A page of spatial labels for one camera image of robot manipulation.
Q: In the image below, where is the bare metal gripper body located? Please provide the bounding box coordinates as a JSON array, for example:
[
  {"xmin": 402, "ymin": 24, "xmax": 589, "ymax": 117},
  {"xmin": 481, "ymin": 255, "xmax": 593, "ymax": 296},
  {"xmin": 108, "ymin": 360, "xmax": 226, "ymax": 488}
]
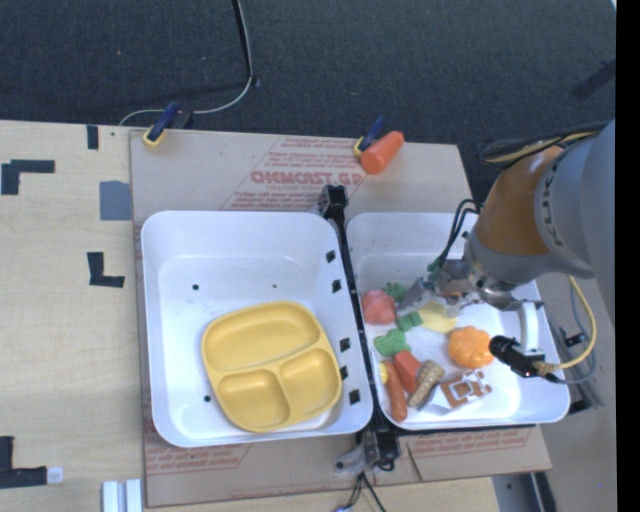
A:
[{"xmin": 430, "ymin": 258, "xmax": 532, "ymax": 312}]

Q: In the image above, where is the yellow toy food slice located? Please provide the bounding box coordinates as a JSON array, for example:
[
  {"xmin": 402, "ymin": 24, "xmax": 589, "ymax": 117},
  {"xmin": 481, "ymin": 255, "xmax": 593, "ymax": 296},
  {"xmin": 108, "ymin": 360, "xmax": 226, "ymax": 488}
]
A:
[{"xmin": 416, "ymin": 299, "xmax": 459, "ymax": 335}]

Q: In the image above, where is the pink strawberry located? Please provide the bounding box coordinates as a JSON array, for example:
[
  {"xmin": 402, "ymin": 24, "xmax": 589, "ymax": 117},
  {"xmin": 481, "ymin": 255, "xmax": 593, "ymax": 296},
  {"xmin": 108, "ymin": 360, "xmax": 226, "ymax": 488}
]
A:
[{"xmin": 361, "ymin": 289, "xmax": 398, "ymax": 326}]

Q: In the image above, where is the orange pumpkin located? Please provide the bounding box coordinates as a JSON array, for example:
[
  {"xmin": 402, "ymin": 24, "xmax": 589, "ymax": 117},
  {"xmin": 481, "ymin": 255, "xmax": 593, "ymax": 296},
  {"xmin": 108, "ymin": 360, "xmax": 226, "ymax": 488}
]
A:
[{"xmin": 447, "ymin": 325, "xmax": 496, "ymax": 370}]

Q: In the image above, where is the thin black rod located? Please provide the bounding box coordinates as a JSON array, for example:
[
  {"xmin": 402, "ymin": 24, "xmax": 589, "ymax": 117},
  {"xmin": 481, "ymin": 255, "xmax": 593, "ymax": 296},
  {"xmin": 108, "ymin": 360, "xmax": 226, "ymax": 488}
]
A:
[{"xmin": 330, "ymin": 202, "xmax": 396, "ymax": 454}]

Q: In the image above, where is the red carrot with green top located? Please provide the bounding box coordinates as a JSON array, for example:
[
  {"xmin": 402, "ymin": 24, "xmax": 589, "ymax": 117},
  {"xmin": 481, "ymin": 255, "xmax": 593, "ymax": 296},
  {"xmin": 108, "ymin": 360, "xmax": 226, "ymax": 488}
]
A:
[{"xmin": 373, "ymin": 328, "xmax": 424, "ymax": 395}]

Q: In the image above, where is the tan ice cream cone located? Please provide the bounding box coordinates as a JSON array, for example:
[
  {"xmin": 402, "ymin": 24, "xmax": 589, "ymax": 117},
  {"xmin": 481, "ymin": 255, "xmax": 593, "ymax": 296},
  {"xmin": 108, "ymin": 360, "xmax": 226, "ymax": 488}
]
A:
[{"xmin": 407, "ymin": 360, "xmax": 446, "ymax": 409}]

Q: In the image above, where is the white carton with orange print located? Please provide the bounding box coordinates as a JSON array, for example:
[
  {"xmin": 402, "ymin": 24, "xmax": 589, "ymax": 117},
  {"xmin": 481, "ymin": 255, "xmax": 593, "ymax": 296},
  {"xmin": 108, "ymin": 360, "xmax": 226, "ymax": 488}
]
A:
[{"xmin": 423, "ymin": 368, "xmax": 493, "ymax": 417}]

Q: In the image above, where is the orange sausage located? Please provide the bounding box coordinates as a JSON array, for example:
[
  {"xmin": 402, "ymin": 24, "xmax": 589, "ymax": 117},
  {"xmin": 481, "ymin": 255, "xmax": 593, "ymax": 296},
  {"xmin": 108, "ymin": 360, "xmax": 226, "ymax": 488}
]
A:
[{"xmin": 382, "ymin": 360, "xmax": 409, "ymax": 423}]

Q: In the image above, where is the white plastic tray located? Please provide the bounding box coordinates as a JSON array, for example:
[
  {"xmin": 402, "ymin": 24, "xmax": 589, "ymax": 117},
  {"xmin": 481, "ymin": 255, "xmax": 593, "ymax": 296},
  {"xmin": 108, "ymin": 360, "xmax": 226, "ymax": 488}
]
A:
[
  {"xmin": 345, "ymin": 211, "xmax": 572, "ymax": 432},
  {"xmin": 140, "ymin": 209, "xmax": 374, "ymax": 449}
]

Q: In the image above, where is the orange cylinder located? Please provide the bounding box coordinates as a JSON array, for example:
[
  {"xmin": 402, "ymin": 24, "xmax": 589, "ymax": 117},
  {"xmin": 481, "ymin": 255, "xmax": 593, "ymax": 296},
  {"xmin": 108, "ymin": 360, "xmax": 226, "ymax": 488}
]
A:
[{"xmin": 359, "ymin": 130, "xmax": 406, "ymax": 176}]

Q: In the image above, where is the yellow divided plate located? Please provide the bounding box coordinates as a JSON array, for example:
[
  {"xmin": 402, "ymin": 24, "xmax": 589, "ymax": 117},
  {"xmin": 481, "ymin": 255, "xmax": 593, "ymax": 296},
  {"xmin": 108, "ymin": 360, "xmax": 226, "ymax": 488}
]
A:
[{"xmin": 200, "ymin": 300, "xmax": 344, "ymax": 434}]

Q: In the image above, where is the brown cardboard board red print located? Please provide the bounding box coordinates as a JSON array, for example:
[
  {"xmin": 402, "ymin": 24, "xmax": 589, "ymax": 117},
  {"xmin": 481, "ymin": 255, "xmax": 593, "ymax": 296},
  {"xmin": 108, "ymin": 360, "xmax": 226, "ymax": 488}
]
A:
[{"xmin": 128, "ymin": 128, "xmax": 553, "ymax": 509}]

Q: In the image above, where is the black cylinder on white bracket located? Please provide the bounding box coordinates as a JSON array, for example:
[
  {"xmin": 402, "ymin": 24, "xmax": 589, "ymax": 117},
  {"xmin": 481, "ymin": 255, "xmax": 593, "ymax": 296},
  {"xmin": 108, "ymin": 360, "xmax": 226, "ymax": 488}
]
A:
[{"xmin": 488, "ymin": 299, "xmax": 547, "ymax": 379}]

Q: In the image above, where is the black block with thin wires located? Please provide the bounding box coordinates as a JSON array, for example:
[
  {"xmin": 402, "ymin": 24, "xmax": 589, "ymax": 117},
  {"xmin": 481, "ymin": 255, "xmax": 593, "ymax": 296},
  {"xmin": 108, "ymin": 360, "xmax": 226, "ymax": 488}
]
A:
[
  {"xmin": 355, "ymin": 428, "xmax": 402, "ymax": 464},
  {"xmin": 319, "ymin": 183, "xmax": 350, "ymax": 220}
]

